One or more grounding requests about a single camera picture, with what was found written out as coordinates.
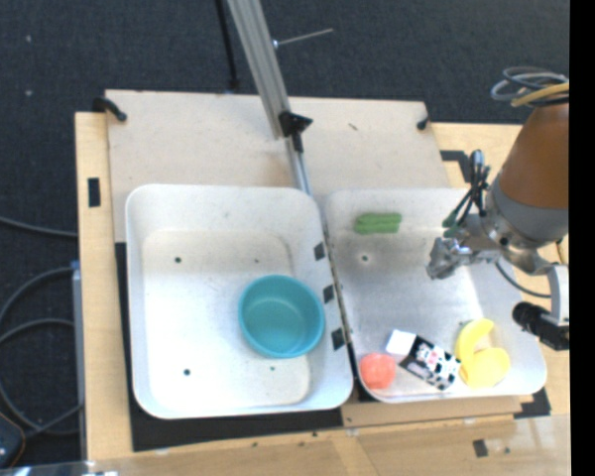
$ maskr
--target teal bowl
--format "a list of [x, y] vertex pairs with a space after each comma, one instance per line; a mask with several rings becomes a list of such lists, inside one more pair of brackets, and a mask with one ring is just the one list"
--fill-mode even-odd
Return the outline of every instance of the teal bowl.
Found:
[[245, 289], [238, 301], [240, 328], [249, 345], [271, 358], [296, 358], [324, 333], [324, 309], [305, 284], [268, 275]]

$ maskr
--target black clip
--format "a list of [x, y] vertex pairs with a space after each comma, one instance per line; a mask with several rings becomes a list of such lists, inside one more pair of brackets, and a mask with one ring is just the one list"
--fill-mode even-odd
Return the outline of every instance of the black clip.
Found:
[[121, 111], [117, 104], [106, 97], [95, 97], [92, 100], [92, 111], [95, 113], [105, 113], [106, 110], [110, 111], [117, 120], [125, 122], [128, 119], [128, 115]]
[[294, 142], [294, 148], [296, 152], [302, 153], [304, 146], [301, 142], [301, 133], [308, 127], [313, 121], [305, 116], [296, 115], [290, 111], [284, 111], [280, 113], [280, 126], [285, 137], [291, 136]]

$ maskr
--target red ball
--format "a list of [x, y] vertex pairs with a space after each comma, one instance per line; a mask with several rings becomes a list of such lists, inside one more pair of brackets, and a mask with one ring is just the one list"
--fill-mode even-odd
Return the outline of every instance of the red ball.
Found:
[[397, 362], [389, 354], [370, 353], [359, 362], [359, 373], [371, 390], [388, 388], [395, 380]]

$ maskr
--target white tray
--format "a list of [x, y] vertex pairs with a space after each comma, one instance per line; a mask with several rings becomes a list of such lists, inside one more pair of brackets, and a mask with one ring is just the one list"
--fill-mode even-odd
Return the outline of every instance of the white tray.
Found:
[[293, 188], [150, 184], [126, 204], [133, 388], [155, 417], [221, 417], [333, 409], [349, 397], [336, 297], [324, 336], [293, 359], [254, 352], [238, 324], [253, 280], [285, 274], [322, 301], [333, 284], [315, 202]]
[[[472, 390], [460, 378], [446, 391], [398, 368], [386, 390], [368, 392], [387, 403], [483, 396], [520, 396], [538, 391], [546, 367], [537, 339], [512, 320], [521, 295], [493, 265], [461, 267], [454, 276], [432, 280], [424, 265], [447, 216], [464, 190], [405, 188], [344, 190], [327, 200], [325, 216], [331, 255], [357, 362], [384, 352], [394, 329], [420, 335], [453, 353], [461, 323], [476, 317], [495, 322], [492, 345], [505, 348], [512, 366], [493, 388]], [[355, 219], [367, 212], [399, 212], [397, 234], [360, 235]]]

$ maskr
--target work surface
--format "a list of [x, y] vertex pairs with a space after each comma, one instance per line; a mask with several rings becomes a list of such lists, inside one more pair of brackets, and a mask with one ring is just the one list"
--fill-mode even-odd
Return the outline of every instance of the work surface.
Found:
[[[317, 99], [304, 99], [296, 106], [317, 102]], [[362, 119], [360, 101], [328, 101], [328, 104], [342, 116], [352, 114], [355, 119], [349, 123], [360, 128], [357, 124]], [[379, 101], [372, 101], [367, 106], [374, 111], [393, 104], [396, 107], [406, 103], [390, 101], [380, 105]], [[415, 103], [415, 108], [416, 111], [420, 109], [418, 116], [422, 118], [422, 104]], [[86, 455], [89, 460], [102, 461], [98, 469], [124, 467], [126, 472], [133, 474], [135, 471], [149, 473], [157, 466], [161, 469], [167, 464], [169, 473], [178, 471], [183, 474], [193, 464], [196, 470], [202, 468], [202, 472], [213, 474], [236, 465], [240, 474], [278, 471], [287, 474], [324, 471], [331, 474], [395, 474], [401, 473], [401, 464], [406, 463], [408, 468], [425, 473], [433, 466], [434, 474], [448, 470], [450, 473], [488, 474], [499, 472], [503, 467], [510, 470], [512, 467], [535, 466], [546, 468], [548, 474], [565, 474], [570, 457], [568, 354], [554, 353], [546, 347], [542, 347], [548, 368], [545, 388], [552, 416], [514, 419], [513, 414], [527, 407], [533, 400], [531, 397], [458, 403], [439, 401], [434, 405], [395, 407], [362, 404], [351, 399], [343, 407], [343, 429], [223, 440], [176, 447], [167, 453], [133, 452], [114, 256], [109, 118], [103, 114], [78, 113], [75, 119], [83, 280]], [[204, 121], [202, 133], [208, 136], [211, 125], [206, 122], [212, 121], [211, 114], [207, 114]], [[397, 135], [401, 123], [396, 117], [383, 119], [381, 130]], [[481, 148], [496, 172], [518, 130], [518, 126], [436, 124], [420, 134], [431, 141], [437, 153], [441, 150], [469, 154], [475, 148]], [[317, 170], [317, 163], [312, 164]], [[457, 163], [445, 163], [445, 173], [451, 185], [464, 186]], [[336, 170], [331, 173], [333, 177], [335, 181], [343, 178]], [[94, 208], [89, 206], [92, 204], [89, 202], [89, 179], [99, 180], [100, 202]], [[547, 252], [555, 253], [555, 249], [547, 249]], [[550, 259], [560, 258], [552, 255]], [[546, 287], [539, 280], [519, 279], [534, 289]]]

